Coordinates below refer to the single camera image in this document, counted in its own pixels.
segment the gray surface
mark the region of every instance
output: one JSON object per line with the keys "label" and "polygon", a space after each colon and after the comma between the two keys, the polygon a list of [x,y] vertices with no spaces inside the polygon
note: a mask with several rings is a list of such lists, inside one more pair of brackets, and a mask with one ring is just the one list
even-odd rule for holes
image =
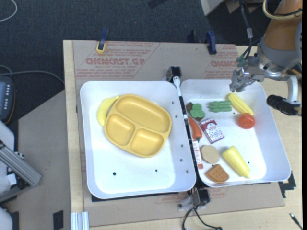
{"label": "gray surface", "polygon": [[20,230],[53,230],[53,214],[63,210],[64,228],[70,229],[70,186],[65,92],[19,120],[19,151],[41,175],[39,186],[6,203],[19,212]]}

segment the blue clamp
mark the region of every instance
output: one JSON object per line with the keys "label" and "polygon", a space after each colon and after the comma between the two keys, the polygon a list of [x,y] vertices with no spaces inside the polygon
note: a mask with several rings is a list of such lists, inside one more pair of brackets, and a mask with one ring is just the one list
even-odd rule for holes
{"label": "blue clamp", "polygon": [[206,33],[206,41],[209,43],[207,46],[209,50],[210,55],[215,55],[216,54],[216,49],[215,49],[215,35],[214,32],[208,31]]}
{"label": "blue clamp", "polygon": [[101,35],[100,42],[97,43],[97,47],[96,47],[96,52],[98,54],[103,54],[104,53],[104,51],[106,49],[105,41],[107,39],[108,34],[109,34],[109,29],[104,28],[102,30],[102,35]]}

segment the toy tomato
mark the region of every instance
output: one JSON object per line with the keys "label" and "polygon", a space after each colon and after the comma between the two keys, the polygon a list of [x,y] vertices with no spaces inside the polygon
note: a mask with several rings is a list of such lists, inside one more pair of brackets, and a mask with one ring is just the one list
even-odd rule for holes
{"label": "toy tomato", "polygon": [[241,128],[252,128],[255,125],[255,118],[249,113],[244,113],[239,117],[238,124]]}

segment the toy banana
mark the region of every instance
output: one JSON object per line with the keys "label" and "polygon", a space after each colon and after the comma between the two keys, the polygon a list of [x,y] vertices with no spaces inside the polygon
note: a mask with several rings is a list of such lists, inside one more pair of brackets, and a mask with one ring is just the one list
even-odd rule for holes
{"label": "toy banana", "polygon": [[98,107],[97,110],[97,120],[101,126],[105,125],[106,115],[110,108],[110,106],[119,98],[119,95],[104,99]]}

